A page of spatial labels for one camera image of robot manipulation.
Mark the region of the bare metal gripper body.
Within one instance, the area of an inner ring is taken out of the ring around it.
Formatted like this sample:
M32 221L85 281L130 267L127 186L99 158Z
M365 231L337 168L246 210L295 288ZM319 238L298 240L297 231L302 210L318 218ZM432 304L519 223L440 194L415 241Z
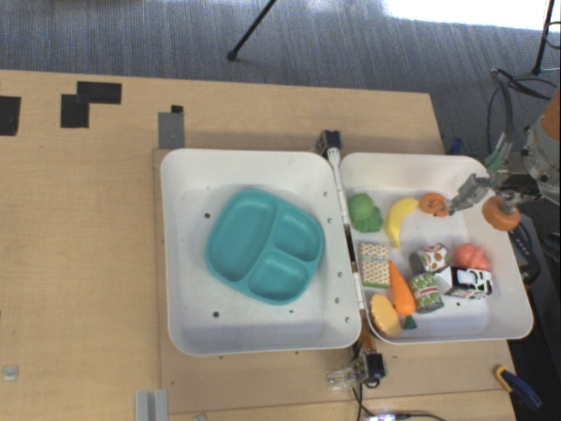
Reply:
M497 193L540 196L536 180L526 171L519 152L510 152L505 158L501 158L501 153L494 151L486 158L486 171L491 188Z

